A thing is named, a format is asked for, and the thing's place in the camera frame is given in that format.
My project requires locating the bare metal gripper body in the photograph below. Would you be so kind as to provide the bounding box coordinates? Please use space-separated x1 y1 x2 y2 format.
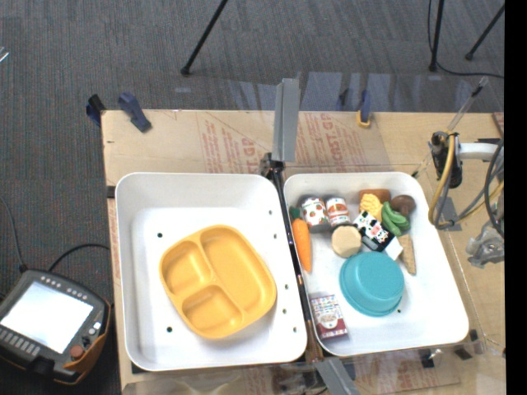
479 219 506 244

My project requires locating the tan ice cream cone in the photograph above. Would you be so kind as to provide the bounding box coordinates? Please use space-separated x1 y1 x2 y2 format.
396 232 417 277

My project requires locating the white plastic tray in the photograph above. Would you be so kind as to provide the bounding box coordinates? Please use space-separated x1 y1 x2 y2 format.
282 171 471 358
114 171 309 373

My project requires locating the brown mushroom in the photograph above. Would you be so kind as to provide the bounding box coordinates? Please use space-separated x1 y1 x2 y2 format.
389 193 417 218

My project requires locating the green pea pod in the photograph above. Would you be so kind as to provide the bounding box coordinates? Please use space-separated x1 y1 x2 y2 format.
380 201 412 238

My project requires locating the black and white milk carton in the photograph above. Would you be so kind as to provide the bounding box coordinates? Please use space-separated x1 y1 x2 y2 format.
352 209 404 262

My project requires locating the brown bread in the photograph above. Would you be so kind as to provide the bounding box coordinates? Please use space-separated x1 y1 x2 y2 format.
357 188 392 206

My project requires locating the teal bowl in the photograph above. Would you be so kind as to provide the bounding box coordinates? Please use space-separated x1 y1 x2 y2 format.
338 250 406 318

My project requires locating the yellow corn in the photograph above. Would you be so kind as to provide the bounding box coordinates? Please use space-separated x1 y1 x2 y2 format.
359 193 385 222

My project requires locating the beige round biscuit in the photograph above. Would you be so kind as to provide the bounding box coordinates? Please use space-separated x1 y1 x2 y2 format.
330 224 364 260

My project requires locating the small can tomato print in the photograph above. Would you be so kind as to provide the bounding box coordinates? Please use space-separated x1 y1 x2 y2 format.
324 196 352 227

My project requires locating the red and white food packet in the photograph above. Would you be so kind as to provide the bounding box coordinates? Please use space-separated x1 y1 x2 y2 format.
309 293 350 341

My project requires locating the small can strawberry print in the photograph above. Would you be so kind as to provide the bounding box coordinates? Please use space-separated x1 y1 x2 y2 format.
296 195 332 235

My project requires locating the orange carrot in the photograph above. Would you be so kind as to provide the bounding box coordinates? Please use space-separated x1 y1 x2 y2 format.
288 206 314 273

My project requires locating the thin black and white rod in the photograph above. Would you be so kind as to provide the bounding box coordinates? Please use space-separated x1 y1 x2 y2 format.
269 166 324 364

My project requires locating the black tripod stand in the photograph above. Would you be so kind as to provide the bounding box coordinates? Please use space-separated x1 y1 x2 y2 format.
427 0 506 73
180 0 239 77

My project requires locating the yellow divided plate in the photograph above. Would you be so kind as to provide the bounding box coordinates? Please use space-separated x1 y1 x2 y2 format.
158 224 278 341

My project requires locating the brown cardboard board red print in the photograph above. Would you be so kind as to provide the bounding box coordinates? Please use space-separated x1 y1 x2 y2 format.
100 109 506 395

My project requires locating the black cylinder on white bracket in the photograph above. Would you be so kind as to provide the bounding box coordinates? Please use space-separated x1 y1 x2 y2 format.
429 130 505 190

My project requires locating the black block with thin wires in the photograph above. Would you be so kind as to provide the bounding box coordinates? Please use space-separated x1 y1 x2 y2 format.
259 152 287 181

